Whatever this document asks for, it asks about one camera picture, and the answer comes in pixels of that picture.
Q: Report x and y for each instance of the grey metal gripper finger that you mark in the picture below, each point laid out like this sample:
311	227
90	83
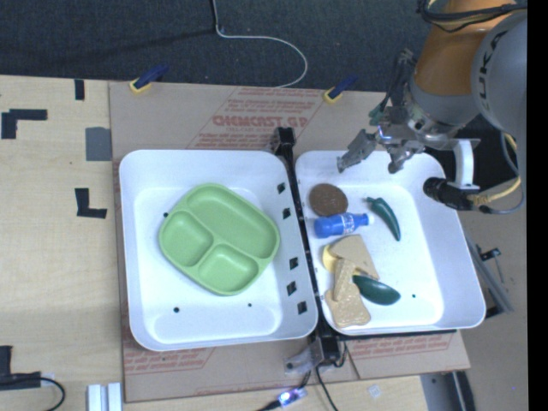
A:
356	150
399	159

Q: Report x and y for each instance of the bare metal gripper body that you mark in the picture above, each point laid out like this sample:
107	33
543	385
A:
413	133

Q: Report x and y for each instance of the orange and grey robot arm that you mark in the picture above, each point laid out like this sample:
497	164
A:
471	58

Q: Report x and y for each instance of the brown round biscuit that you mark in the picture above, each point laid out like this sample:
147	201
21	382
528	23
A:
328	200

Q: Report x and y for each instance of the green chili pepper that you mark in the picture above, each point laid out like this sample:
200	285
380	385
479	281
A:
390	218

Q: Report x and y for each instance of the blue plastic bottle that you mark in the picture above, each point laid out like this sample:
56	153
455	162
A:
338	224

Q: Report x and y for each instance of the tan and yellow cheese wedge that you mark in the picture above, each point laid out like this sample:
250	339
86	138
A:
355	253

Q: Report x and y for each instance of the white plastic tray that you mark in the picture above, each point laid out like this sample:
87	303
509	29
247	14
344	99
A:
432	263
150	238

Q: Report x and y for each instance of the tan waffle cracker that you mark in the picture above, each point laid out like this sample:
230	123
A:
343	278

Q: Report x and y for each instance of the dark green oval vegetable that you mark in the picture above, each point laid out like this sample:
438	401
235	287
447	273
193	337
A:
377	291

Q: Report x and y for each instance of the tan bread slice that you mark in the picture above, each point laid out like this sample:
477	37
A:
349	311

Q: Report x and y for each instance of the green divided plate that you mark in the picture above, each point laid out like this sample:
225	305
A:
218	238

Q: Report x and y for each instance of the brown cardboard board red print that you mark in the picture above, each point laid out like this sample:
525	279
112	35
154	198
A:
180	114

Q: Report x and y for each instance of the black cylinder on white bracket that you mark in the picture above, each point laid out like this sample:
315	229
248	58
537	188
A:
454	186

